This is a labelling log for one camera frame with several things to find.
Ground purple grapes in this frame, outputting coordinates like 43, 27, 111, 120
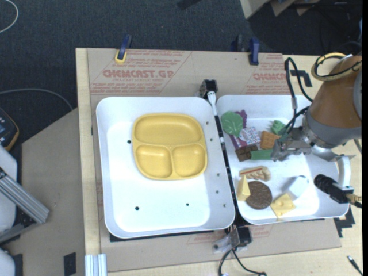
235, 109, 249, 127

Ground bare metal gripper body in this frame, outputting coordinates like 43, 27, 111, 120
281, 126, 320, 158

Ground colourful printed packet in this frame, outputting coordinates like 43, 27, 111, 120
229, 125, 262, 150

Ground yellow divided plate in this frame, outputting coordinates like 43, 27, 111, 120
131, 112, 209, 181

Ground brown chocolate bar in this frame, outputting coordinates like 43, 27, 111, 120
235, 144, 259, 162

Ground green broccoli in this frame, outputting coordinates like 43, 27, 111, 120
270, 120, 287, 136

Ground yellow cheese wedge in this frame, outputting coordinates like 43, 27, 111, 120
270, 193, 297, 219
236, 174, 252, 202

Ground white plastic tray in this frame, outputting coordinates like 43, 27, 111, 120
215, 94, 351, 225
95, 96, 237, 239

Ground brown round biscuit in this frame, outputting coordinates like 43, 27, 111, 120
244, 181, 273, 210

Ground black cylinder on white bracket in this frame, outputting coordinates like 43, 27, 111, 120
313, 145, 357, 204

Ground thin black and white rod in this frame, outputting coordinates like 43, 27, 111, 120
207, 91, 240, 227

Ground green stick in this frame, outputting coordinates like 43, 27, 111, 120
250, 148, 274, 161

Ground green lettuce leaf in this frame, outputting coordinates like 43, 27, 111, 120
220, 110, 245, 136

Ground white bottle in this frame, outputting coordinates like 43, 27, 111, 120
282, 174, 311, 202

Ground brown cardboard board red print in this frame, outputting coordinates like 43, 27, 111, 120
86, 48, 343, 273

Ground orange waffle biscuit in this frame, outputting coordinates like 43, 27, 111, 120
259, 130, 282, 150

